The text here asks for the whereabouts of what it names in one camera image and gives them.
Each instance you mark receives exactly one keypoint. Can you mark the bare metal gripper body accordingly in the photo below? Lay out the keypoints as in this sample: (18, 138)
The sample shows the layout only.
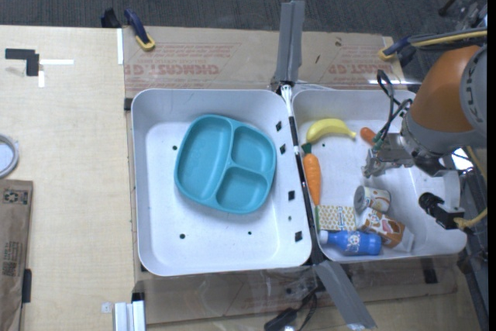
(395, 151)

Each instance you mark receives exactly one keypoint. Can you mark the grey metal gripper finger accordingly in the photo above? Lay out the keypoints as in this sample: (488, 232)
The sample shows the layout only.
(368, 166)
(379, 166)

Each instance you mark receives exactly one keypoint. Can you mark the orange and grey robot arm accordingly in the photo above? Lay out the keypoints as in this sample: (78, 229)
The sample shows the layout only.
(441, 93)

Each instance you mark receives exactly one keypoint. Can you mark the white plastic tray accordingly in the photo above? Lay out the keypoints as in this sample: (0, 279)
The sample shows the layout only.
(217, 244)
(341, 170)

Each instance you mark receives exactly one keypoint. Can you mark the small white and orange can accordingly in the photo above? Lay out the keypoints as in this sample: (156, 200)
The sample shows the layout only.
(372, 198)

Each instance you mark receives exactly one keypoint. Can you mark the orange sausage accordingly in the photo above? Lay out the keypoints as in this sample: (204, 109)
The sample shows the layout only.
(367, 134)

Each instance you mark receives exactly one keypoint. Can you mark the yellow banana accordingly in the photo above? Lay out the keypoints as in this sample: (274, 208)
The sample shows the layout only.
(329, 126)

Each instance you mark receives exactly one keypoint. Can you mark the orange carrot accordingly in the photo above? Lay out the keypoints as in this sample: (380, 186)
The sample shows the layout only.
(312, 174)

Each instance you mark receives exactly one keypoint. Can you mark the yellow patterned carton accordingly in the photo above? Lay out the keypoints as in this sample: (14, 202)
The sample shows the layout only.
(333, 218)

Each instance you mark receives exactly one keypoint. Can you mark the white and orange packet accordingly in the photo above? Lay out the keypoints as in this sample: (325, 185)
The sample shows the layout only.
(389, 230)

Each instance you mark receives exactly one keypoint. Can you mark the blue bottle with white cap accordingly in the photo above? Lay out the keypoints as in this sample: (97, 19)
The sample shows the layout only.
(354, 243)

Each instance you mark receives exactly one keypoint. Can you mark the blue divided plate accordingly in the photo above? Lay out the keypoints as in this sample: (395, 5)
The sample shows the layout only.
(211, 159)

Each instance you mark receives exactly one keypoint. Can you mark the brown cardboard board, red print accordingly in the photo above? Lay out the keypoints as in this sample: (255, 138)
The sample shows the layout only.
(240, 62)

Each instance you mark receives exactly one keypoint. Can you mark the brown paper bag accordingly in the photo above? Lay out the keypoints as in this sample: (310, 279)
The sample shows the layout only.
(13, 244)

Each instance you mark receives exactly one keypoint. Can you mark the black cylinder on white bracket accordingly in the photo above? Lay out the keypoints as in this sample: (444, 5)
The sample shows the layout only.
(439, 208)

